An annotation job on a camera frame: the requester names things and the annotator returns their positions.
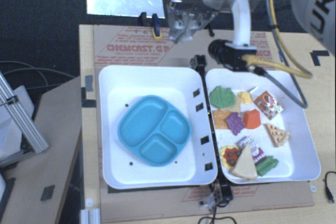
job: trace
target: toy food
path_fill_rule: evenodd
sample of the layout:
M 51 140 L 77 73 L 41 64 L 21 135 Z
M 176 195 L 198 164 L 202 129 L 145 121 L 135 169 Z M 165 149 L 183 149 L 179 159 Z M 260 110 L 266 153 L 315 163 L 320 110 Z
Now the toy food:
M 258 110 L 253 109 L 251 111 L 246 111 L 243 117 L 243 123 L 247 129 L 255 129 L 261 125 L 260 113 Z
M 238 96 L 240 98 L 240 102 L 243 104 L 251 104 L 252 103 L 252 97 L 249 92 L 239 92 Z
M 288 140 L 289 132 L 286 132 L 285 130 L 280 130 L 269 123 L 266 123 L 265 126 L 275 147 L 282 146 Z
M 212 112 L 214 118 L 215 129 L 229 129 L 226 123 L 226 118 L 229 117 L 231 111 L 215 110 Z
M 259 176 L 266 175 L 271 169 L 278 165 L 279 161 L 273 156 L 267 156 L 261 163 L 256 165 L 256 170 Z
M 254 164 L 260 163 L 263 159 L 266 158 L 266 154 L 264 151 L 259 147 L 259 145 L 251 138 L 251 136 L 245 137 L 243 140 L 241 140 L 238 144 L 239 148 L 244 148 L 246 144 L 249 143 L 252 157 Z
M 238 116 L 238 112 L 232 112 L 226 119 L 226 123 L 229 126 L 229 129 L 233 132 L 234 135 L 237 135 L 242 129 L 245 128 L 241 120 L 242 119 Z
M 217 86 L 210 93 L 210 103 L 220 109 L 234 106 L 235 102 L 235 94 L 231 88 L 223 89 L 221 86 Z
M 235 104 L 233 106 L 228 107 L 228 108 L 222 108 L 222 109 L 219 109 L 219 110 L 240 113 L 240 98 L 239 98 L 239 96 L 235 96 Z
M 219 155 L 222 165 L 228 169 L 232 169 L 240 155 L 240 149 L 237 146 L 223 146 L 219 149 Z
M 253 103 L 269 120 L 273 119 L 276 115 L 283 111 L 282 106 L 268 91 L 255 87 L 250 91 L 250 93 L 252 95 Z
M 241 151 L 237 163 L 232 170 L 232 174 L 238 177 L 247 178 L 247 179 L 255 179 L 257 178 L 257 170 L 254 164 L 251 149 L 249 143 Z

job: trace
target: open white box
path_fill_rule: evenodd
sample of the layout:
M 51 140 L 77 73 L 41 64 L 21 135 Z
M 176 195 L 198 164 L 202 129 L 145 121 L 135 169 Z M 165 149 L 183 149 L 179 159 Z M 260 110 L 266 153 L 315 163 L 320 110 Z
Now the open white box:
M 99 74 L 103 175 L 116 189 L 206 185 L 217 176 L 206 101 L 199 74 L 189 68 L 108 66 Z M 157 95 L 190 121 L 191 138 L 177 158 L 152 166 L 119 140 L 118 124 L 140 98 Z
M 268 71 L 268 73 L 282 83 L 291 93 L 299 98 L 299 93 L 289 74 L 283 71 Z M 243 129 L 237 136 L 231 130 L 215 130 L 218 150 L 222 146 L 237 145 L 247 135 L 250 135 L 268 156 L 279 160 L 277 167 L 263 177 L 254 180 L 236 177 L 222 165 L 222 170 L 227 179 L 236 184 L 270 183 L 284 181 L 314 180 L 321 172 L 320 162 L 312 140 L 307 119 L 303 108 L 295 104 L 284 92 L 265 77 L 260 77 L 249 72 L 232 72 L 228 69 L 212 69 L 206 74 L 206 84 L 209 94 L 216 88 L 231 88 L 237 94 L 240 91 L 250 91 L 260 87 L 272 93 L 283 107 L 283 111 L 269 120 L 260 112 L 261 126 L 249 130 Z M 211 110 L 218 108 L 211 105 Z M 257 109 L 252 103 L 240 104 L 241 118 L 245 111 Z M 264 126 L 271 123 L 282 130 L 290 132 L 289 140 L 281 147 L 274 147 Z
M 281 71 L 269 71 L 292 93 L 297 90 L 290 76 Z M 247 135 L 259 144 L 266 155 L 279 159 L 279 164 L 263 177 L 247 180 L 233 176 L 222 166 L 224 175 L 237 184 L 313 180 L 320 174 L 320 163 L 302 108 L 290 100 L 273 83 L 248 72 L 213 69 L 206 75 L 210 93 L 216 86 L 249 91 L 259 86 L 270 91 L 284 111 L 271 122 L 291 133 L 286 144 L 274 148 L 263 124 L 255 130 L 244 129 L 237 136 L 230 130 L 216 130 L 218 149 L 235 145 Z M 215 150 L 206 110 L 201 77 L 189 68 L 108 66 L 99 74 L 103 175 L 113 188 L 131 189 L 162 186 L 206 185 L 217 176 Z M 185 148 L 172 163 L 156 167 L 131 153 L 119 140 L 117 129 L 126 111 L 146 95 L 158 95 L 190 121 L 192 135 Z M 241 105 L 242 112 L 256 108 Z M 260 113 L 261 122 L 268 122 Z

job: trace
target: blue plate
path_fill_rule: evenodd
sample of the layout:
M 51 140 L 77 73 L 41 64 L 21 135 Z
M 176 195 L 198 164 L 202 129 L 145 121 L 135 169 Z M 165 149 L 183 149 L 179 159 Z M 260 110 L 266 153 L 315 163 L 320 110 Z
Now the blue plate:
M 189 120 L 155 95 L 140 99 L 118 126 L 120 141 L 136 156 L 155 166 L 170 163 L 191 135 Z

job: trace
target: toy food package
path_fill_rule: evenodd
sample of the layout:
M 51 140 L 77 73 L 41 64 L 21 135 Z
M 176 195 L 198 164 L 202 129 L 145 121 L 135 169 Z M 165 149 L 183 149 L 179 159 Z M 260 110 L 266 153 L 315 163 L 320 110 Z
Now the toy food package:
M 283 111 L 283 107 L 268 91 L 255 87 L 250 93 L 252 95 L 253 103 L 269 120 L 273 119 Z
M 266 158 L 266 154 L 264 151 L 259 147 L 259 145 L 251 138 L 251 136 L 245 137 L 243 140 L 241 140 L 238 143 L 239 148 L 244 148 L 246 144 L 250 145 L 252 158 L 254 161 L 254 164 L 260 163 L 262 160 Z

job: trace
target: yellow cable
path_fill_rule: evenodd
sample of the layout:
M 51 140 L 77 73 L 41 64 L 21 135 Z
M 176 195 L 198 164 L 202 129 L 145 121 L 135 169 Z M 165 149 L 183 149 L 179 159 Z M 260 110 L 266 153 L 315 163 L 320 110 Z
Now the yellow cable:
M 269 7 L 270 7 L 270 13 L 271 13 L 271 17 L 272 17 L 272 23 L 273 25 L 277 25 L 277 19 L 276 19 L 276 14 L 275 14 L 275 9 L 274 9 L 274 0 L 269 0 Z M 297 60 L 290 54 L 289 50 L 287 49 L 287 47 L 285 46 L 285 43 L 280 35 L 280 31 L 278 28 L 275 28 L 275 33 L 276 36 L 279 40 L 279 43 L 283 49 L 283 51 L 285 52 L 285 54 L 288 56 L 288 58 L 292 61 L 292 63 L 301 71 L 292 69 L 290 67 L 284 66 L 280 63 L 276 63 L 276 62 L 272 62 L 272 61 L 267 61 L 263 58 L 260 58 L 258 56 L 255 55 L 243 55 L 242 60 L 247 62 L 247 66 L 253 66 L 253 65 L 268 65 L 268 66 L 272 66 L 276 69 L 280 69 L 282 71 L 285 71 L 287 73 L 290 74 L 294 74 L 296 76 L 302 77 L 302 78 L 306 78 L 306 79 L 310 79 L 312 78 L 312 73 L 309 72 L 306 68 L 304 68 L 300 63 L 297 62 Z

